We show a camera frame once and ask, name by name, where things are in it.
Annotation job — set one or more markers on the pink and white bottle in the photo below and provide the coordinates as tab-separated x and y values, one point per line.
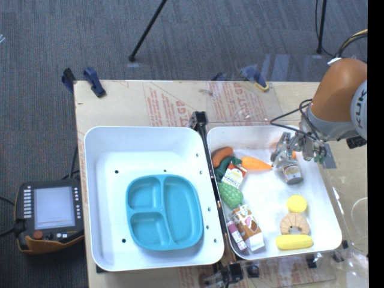
237	237

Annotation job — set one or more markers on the brown sausage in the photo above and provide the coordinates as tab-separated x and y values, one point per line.
220	155

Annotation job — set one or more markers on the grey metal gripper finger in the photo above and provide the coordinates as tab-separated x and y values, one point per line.
290	157
279	151

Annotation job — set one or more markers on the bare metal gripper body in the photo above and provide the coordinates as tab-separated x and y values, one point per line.
306	147

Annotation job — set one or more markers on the small silver can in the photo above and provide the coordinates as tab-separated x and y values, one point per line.
293	174

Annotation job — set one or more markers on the blue divided plate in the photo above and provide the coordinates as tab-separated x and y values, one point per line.
180	208

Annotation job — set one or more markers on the green grapes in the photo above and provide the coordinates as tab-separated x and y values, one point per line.
230	194

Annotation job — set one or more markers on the orange carrot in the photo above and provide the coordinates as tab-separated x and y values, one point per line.
255	163

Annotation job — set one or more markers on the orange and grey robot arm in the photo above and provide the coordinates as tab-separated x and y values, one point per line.
336	94

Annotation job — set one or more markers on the white and yellow carton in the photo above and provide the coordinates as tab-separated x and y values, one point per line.
233	177

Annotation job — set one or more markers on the yellow corn cob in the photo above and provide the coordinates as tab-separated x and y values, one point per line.
294	241

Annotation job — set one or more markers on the white plastic tray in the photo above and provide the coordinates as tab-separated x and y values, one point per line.
270	196
108	220

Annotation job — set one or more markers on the tan croissant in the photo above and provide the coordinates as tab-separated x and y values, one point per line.
295	220

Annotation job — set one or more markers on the yellow round biscuit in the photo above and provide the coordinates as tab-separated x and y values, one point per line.
296	203

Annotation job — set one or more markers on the brown cardboard board red print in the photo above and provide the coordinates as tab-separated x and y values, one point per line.
135	106

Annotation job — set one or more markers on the dark green vegetable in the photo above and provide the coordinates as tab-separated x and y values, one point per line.
223	165

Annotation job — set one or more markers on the brown and white carton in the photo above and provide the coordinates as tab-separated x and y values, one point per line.
249	226

